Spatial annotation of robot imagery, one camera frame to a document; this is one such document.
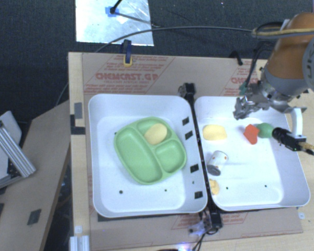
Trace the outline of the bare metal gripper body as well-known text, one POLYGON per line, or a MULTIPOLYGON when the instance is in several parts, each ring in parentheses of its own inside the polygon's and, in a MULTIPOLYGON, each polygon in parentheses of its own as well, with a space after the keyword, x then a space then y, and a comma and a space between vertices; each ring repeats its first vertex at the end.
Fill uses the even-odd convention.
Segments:
POLYGON ((259 110, 273 108, 279 112, 286 112, 289 106, 290 96, 277 91, 267 82, 250 84, 245 93, 244 100, 248 105, 256 105, 259 110))

